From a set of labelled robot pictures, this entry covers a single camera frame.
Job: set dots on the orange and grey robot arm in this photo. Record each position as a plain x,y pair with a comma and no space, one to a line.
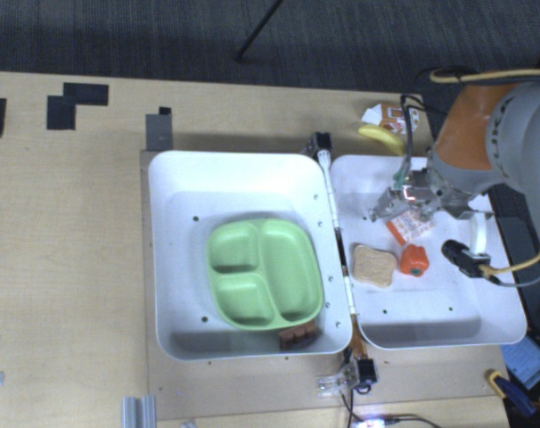
515,127

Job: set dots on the white and orange carton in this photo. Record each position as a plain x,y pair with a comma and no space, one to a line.
386,116

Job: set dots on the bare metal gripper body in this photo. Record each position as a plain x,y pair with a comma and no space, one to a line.
426,192

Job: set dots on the green divided plate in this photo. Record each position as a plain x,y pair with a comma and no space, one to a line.
288,265

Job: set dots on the brown biscuit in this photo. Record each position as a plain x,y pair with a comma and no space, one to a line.
296,338

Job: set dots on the orange and white packet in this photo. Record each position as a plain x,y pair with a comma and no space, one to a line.
408,230

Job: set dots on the thin black and white rod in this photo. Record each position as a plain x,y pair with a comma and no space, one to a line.
337,225

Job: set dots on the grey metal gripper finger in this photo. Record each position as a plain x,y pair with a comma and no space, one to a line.
386,205
426,213

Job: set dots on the yellow banana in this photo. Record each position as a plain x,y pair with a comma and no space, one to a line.
383,137

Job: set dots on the orange bell pepper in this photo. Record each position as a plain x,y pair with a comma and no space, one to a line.
414,261

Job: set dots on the black cylinder on white bracket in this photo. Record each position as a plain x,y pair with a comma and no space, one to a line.
463,257

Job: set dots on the tan bread slice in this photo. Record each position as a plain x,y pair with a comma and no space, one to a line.
372,265

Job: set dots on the white plastic tray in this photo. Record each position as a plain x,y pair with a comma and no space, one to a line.
430,319
181,261

